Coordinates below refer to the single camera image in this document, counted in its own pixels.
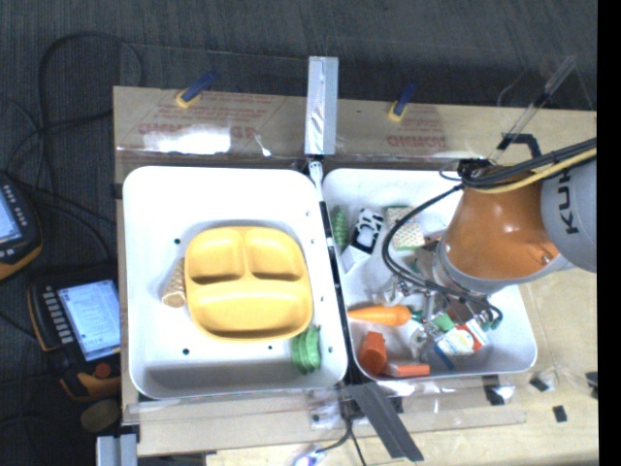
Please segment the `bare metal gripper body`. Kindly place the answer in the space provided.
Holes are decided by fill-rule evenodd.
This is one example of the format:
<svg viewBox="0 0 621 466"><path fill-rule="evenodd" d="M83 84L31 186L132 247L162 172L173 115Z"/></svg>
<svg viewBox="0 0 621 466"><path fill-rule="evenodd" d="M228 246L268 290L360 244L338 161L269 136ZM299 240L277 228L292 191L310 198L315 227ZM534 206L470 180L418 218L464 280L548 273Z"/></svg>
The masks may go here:
<svg viewBox="0 0 621 466"><path fill-rule="evenodd" d="M431 322L440 331L475 320L487 329L491 323L491 304L487 296L443 287L432 293Z"/></svg>

